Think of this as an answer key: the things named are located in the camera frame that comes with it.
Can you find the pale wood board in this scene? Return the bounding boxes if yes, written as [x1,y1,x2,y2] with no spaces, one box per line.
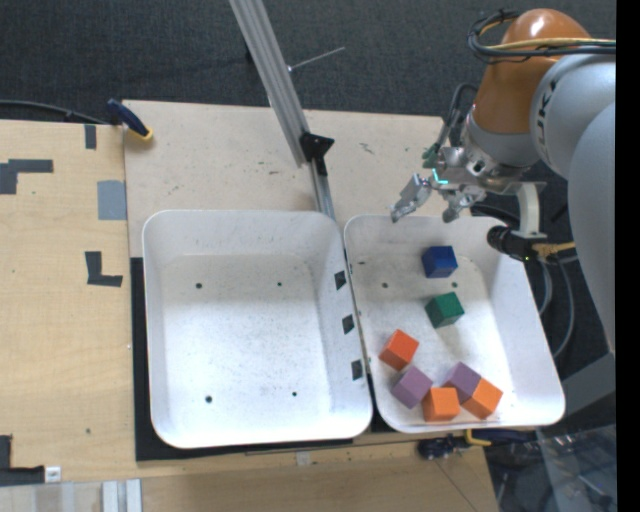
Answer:
[122,99,496,481]

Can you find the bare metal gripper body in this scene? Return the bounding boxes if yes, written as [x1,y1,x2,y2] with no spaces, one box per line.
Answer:
[428,144,532,197]

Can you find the white plastic tray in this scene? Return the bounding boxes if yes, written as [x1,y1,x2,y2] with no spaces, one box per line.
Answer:
[343,213,567,434]
[141,208,374,450]

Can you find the orange cube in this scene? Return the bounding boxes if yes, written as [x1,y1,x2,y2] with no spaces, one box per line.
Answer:
[421,386,461,423]
[378,328,421,372]
[460,377,504,420]

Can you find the blue cube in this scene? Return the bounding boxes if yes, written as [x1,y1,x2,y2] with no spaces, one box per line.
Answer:
[421,245,459,279]

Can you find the black cylinder on white bracket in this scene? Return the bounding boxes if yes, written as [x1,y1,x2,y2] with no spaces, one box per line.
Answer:
[486,181,549,264]

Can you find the green cube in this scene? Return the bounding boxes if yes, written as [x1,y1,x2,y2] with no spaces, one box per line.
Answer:
[424,291,466,330]

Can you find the purple cube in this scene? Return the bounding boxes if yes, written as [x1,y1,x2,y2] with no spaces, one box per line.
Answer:
[442,361,483,404]
[390,364,434,410]

